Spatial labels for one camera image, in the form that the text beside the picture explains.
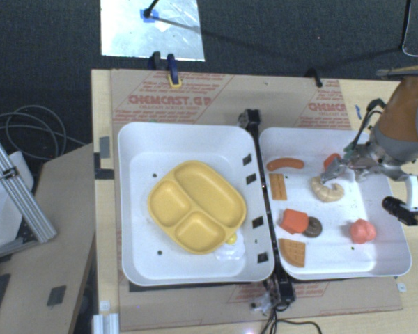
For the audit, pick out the brown toy doughnut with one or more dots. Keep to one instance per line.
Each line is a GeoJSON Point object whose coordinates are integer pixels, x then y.
{"type": "Point", "coordinates": [315, 227]}

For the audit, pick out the orange rectangular toy biscuit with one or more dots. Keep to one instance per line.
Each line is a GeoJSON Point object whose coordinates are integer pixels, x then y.
{"type": "Point", "coordinates": [277, 186]}

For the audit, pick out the orange toy waffle quarter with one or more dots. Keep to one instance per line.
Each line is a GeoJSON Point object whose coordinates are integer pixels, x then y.
{"type": "Point", "coordinates": [293, 252]}

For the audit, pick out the black cylinder on white bracket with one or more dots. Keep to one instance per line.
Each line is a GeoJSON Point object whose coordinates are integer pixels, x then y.
{"type": "Point", "coordinates": [400, 209]}

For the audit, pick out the orange toy block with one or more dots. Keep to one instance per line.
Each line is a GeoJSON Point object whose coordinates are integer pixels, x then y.
{"type": "Point", "coordinates": [294, 221]}

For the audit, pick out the yellow divided plate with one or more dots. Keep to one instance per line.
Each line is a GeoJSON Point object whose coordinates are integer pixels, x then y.
{"type": "Point", "coordinates": [198, 204]}

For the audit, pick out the white plastic tray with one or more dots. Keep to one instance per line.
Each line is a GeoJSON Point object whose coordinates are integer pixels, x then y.
{"type": "Point", "coordinates": [334, 252]}
{"type": "Point", "coordinates": [149, 242]}

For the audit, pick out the beige toy croissant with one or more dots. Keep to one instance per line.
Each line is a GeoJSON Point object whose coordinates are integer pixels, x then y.
{"type": "Point", "coordinates": [325, 194]}

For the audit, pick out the white toy fried egg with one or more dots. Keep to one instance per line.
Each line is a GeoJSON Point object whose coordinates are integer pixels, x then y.
{"type": "Point", "coordinates": [235, 249]}

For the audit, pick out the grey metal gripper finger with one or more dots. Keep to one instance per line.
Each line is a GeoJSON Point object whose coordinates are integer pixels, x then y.
{"type": "Point", "coordinates": [332, 172]}
{"type": "Point", "coordinates": [363, 176]}

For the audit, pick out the orange toy sausage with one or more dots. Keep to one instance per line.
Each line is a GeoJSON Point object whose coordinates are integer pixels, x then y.
{"type": "Point", "coordinates": [285, 164]}

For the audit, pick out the pink lumpy toy food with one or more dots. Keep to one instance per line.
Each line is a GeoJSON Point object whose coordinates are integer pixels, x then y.
{"type": "Point", "coordinates": [363, 231]}

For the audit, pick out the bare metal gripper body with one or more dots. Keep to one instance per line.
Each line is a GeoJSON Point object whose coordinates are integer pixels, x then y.
{"type": "Point", "coordinates": [365, 157]}

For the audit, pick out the orange toy carrot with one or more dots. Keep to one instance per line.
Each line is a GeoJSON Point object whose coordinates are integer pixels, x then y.
{"type": "Point", "coordinates": [329, 160]}

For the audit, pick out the brown cardboard board red print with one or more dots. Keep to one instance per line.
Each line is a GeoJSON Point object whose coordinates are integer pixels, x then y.
{"type": "Point", "coordinates": [209, 96]}

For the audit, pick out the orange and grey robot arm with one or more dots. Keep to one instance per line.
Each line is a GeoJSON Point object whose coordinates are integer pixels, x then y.
{"type": "Point", "coordinates": [400, 113]}

